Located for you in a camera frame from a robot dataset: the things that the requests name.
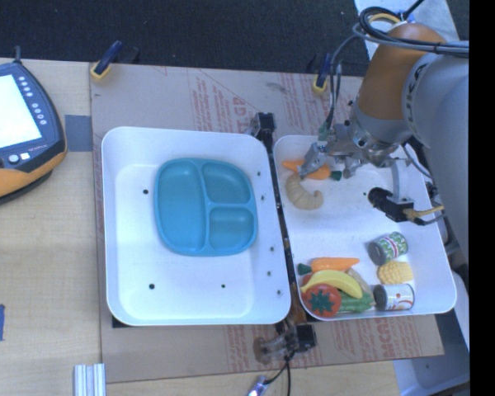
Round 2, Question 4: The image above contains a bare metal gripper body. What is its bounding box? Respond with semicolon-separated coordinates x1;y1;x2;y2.
312;121;399;168

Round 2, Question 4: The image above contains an orange toy carrot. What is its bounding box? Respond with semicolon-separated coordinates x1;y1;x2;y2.
297;257;361;276
280;158;343;182

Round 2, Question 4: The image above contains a beige toy croissant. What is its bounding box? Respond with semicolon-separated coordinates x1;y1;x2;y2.
285;172;325;211

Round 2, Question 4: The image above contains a thin black and white rod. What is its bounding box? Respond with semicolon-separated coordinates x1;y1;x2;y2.
262;132;299;326

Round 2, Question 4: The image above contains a white plastic tray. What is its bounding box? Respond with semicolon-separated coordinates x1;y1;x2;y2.
101;126;293;328
272;134;458;323

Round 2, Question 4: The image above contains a small can green label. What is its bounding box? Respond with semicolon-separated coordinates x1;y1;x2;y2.
367;231;409;266

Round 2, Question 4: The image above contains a beige toy bread stick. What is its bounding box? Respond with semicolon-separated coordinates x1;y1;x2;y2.
347;266;373;295

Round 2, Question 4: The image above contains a yellow banana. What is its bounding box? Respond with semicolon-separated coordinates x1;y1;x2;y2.
299;269;364;300

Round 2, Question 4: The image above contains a yellow toy corn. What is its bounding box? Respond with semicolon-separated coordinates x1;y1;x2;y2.
376;260;414;285

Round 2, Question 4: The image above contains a green toy pea pod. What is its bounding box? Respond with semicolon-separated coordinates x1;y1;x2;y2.
337;290;377;314

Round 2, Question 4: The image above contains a red toy tomato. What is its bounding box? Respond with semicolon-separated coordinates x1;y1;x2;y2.
300;283;343;318

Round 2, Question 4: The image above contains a small can white orange label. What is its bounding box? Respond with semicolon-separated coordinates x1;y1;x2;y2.
372;282;416;312

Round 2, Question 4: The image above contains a blue divided plate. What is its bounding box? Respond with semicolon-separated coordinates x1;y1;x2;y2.
153;157;259;258

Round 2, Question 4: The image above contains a brown cardboard board red print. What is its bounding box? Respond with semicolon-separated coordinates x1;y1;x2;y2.
89;62;446;384

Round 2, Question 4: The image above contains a black cylinder on white bracket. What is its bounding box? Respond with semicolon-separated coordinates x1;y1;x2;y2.
367;158;417;224

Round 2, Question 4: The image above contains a black block with thin wires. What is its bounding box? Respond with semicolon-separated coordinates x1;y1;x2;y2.
294;323;318;351
252;111;278;138

